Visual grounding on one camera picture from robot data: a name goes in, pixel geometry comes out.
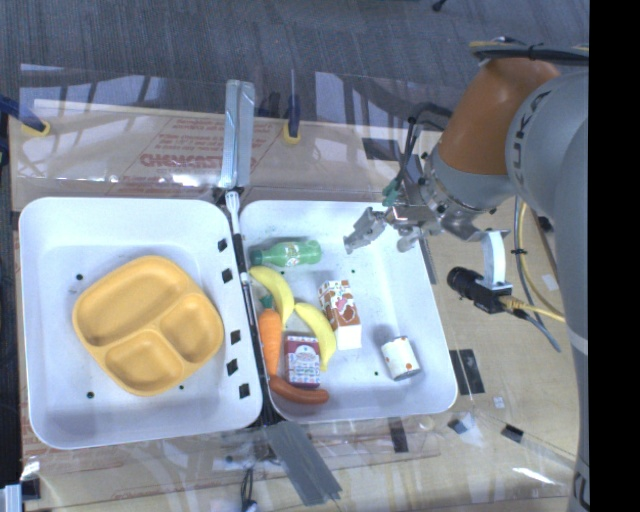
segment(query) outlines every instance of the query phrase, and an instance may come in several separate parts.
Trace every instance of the gray carpet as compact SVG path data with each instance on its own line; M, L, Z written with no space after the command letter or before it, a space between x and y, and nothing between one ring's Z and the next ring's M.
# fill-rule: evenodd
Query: gray carpet
M278 108L266 108L265 114L280 117L293 69L302 119L397 125L418 102L455 107L477 71L467 48L471 41L510 36L558 48L589 42L588 0L448 0L440 12L432 9L434 1L3 0L0 94L24 99L25 85L56 85L49 94L75 99L73 88L60 87L62 82L155 76L173 79L160 98L163 106L210 112L221 111L223 96L208 84L240 79L256 85L258 105L280 95ZM22 65L74 71L27 72ZM355 104L354 92L367 101ZM124 91L118 94L116 102ZM16 481L22 464L10 185L4 171L0 487Z

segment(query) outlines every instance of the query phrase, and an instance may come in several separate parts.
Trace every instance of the cable tie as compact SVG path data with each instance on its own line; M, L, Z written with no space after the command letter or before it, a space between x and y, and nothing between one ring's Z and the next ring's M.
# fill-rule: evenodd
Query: cable tie
M531 46L529 46L529 49L528 49L528 51L527 51L528 56L529 56L529 60L536 60L536 59L533 57L533 49L534 49L536 46L542 46L542 45L543 45L543 43L538 43L538 44L532 44Z

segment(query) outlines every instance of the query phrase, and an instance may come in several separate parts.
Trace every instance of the metal bracket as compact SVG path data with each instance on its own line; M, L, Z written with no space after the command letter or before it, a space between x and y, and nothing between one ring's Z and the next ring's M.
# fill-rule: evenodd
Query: metal bracket
M249 183L254 106L255 87L252 83L227 81L219 188L229 190Z
M396 244L398 252L407 252L412 249L417 240L424 237L424 233L418 226L410 226L402 229L398 229L400 233L400 239Z
M22 486L6 485L0 489L0 512L22 512Z
M342 237L347 254L351 254L354 249L369 245L378 238L387 226L384 217L383 212L374 212L369 206L353 225L353 233Z
M504 237L509 233L508 229L478 232L484 256L484 276L476 282L489 290L511 288L511 284L506 281L504 248Z

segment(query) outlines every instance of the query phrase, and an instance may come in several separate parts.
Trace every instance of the yellow divided plate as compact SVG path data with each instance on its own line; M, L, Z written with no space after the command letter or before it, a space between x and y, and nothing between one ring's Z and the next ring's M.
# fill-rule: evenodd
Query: yellow divided plate
M107 274L78 298L73 327L122 388L153 396L176 386L222 346L218 310L173 261L143 256Z

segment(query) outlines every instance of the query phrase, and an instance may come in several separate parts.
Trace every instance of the white tray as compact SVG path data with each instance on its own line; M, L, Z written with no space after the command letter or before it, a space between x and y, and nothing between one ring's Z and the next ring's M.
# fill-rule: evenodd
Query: white tray
M243 428L258 417L251 334L229 223L218 208L186 199L43 198L23 210L19 231L29 415L42 441L61 449L112 445ZM220 351L182 387L154 397L120 388L71 322L84 289L146 254L180 265L225 326ZM225 283L227 269L233 278Z
M397 233L388 227L372 244L347 255L343 236L367 206L380 204L259 200L240 215L244 248L287 239L316 239L323 256L314 265L282 269L297 301L319 305L318 287L327 279L348 279L363 326L362 348L337 351L321 374L330 399L320 406L299 405L272 394L280 414L301 423L360 420L449 409L458 386L424 259L416 245L396 250ZM261 304L254 300L258 313ZM305 329L292 316L288 329ZM394 381L380 347L406 335L422 372ZM280 370L284 368L281 358Z

